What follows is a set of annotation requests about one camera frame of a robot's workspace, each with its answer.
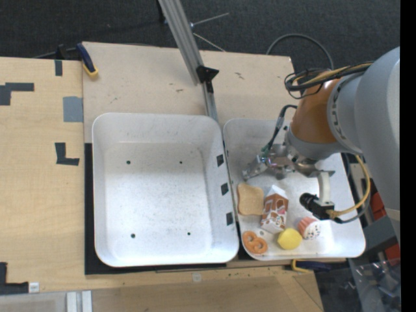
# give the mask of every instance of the yellow lemon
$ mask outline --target yellow lemon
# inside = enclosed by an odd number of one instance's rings
[[[278,237],[278,244],[284,250],[293,250],[302,242],[301,234],[291,227],[284,229]]]

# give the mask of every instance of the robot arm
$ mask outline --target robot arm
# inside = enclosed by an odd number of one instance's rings
[[[287,82],[299,78],[295,75]],[[244,178],[273,168],[283,179],[288,166],[318,177],[322,172],[315,168],[317,161],[334,153],[362,155],[400,242],[400,48],[373,63],[320,73],[298,87],[305,92],[285,143],[263,148]],[[312,197],[303,195],[300,201],[322,210],[319,198]],[[319,211],[313,213],[319,217]]]

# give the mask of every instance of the wooden table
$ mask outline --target wooden table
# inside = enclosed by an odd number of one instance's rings
[[[91,141],[93,119],[110,111],[204,114],[202,93],[177,49],[84,45],[97,79],[79,61],[62,61],[59,75],[54,60],[0,58],[0,86],[34,85],[32,92],[12,90],[10,105],[0,105],[0,261],[8,263],[7,282],[39,282],[41,292],[192,283],[195,270],[84,274],[84,144]],[[220,125],[231,118],[274,119],[294,103],[283,87],[293,71],[290,58],[201,55],[206,66],[220,70],[213,81]],[[83,98],[84,122],[64,121],[68,97]],[[57,142],[78,165],[57,164]],[[236,259],[227,268],[197,272],[203,283],[274,277],[299,310],[320,311],[294,279],[297,273],[281,264]],[[316,283],[312,291],[319,301]]]

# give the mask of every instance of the dark background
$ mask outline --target dark background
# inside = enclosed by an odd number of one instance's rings
[[[225,51],[265,54],[280,36],[320,42],[335,67],[374,60],[400,45],[400,0],[181,0],[189,21],[229,13],[194,32]],[[0,56],[35,57],[82,41],[175,47],[155,0],[0,0]],[[217,50],[199,38],[200,49]],[[315,44],[286,38],[271,51],[296,71],[329,67]]]

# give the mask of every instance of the white tray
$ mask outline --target white tray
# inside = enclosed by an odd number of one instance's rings
[[[233,200],[213,119],[106,113],[94,121],[92,140],[95,248],[104,263],[188,265],[235,257]]]
[[[224,126],[224,142],[236,209],[238,209],[237,185],[244,181],[241,172],[271,139],[275,125],[276,121],[273,120],[233,119]],[[282,129],[275,142],[282,143],[283,136],[284,130]],[[353,206],[354,200],[341,156],[339,154],[332,155],[328,159],[320,161],[317,166],[323,170],[335,170],[334,175],[330,177],[331,201],[334,202],[335,209],[342,210]],[[304,216],[313,217],[308,210],[302,207],[299,197],[304,192],[319,195],[319,185],[316,178],[306,178],[299,173],[293,173],[279,181],[272,172],[266,171],[257,177],[250,178],[247,183],[261,187],[265,195],[272,185],[276,185],[286,192],[289,199],[287,228],[296,229],[299,219]],[[341,218],[347,219],[356,214],[354,211]],[[242,233],[248,230],[254,231],[268,242],[268,251],[264,255],[255,255],[247,251],[251,257],[258,260],[357,257],[365,249],[365,238],[359,220],[347,224],[336,224],[330,220],[322,221],[321,235],[315,240],[303,240],[301,245],[294,250],[280,248],[276,242],[277,236],[261,229],[260,216],[238,214],[238,221]]]

